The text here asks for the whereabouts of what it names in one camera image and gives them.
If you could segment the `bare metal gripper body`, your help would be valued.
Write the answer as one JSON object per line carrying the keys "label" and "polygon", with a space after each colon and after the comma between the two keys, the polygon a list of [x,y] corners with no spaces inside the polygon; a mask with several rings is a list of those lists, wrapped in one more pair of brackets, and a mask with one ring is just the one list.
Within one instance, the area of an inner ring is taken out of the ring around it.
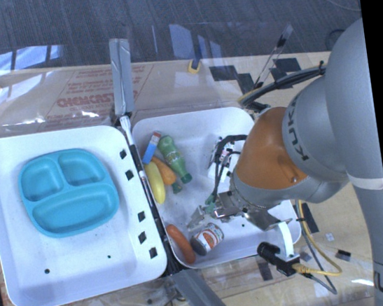
{"label": "bare metal gripper body", "polygon": [[247,217],[256,213],[256,208],[237,191],[225,191],[216,195],[213,217],[224,222],[232,217]]}

